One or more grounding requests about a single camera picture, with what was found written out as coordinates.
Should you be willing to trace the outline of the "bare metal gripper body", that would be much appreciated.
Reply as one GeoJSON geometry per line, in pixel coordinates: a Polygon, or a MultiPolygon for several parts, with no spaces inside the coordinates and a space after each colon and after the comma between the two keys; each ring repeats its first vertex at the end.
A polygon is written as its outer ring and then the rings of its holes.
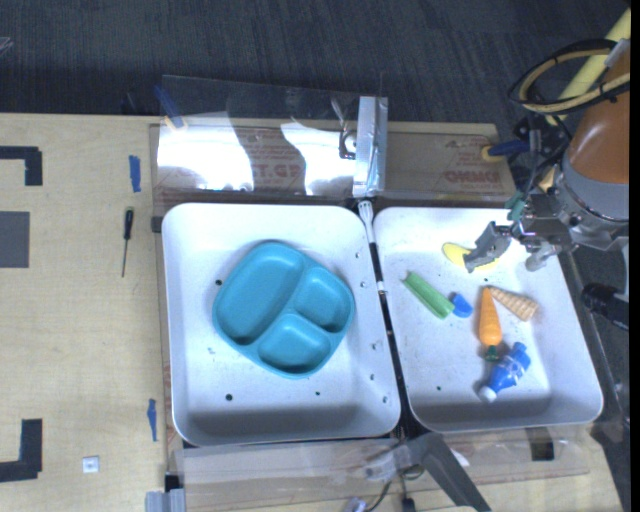
{"type": "Polygon", "coordinates": [[[531,194],[512,227],[528,251],[622,250],[629,243],[624,220],[602,216],[570,195],[531,194]]]}

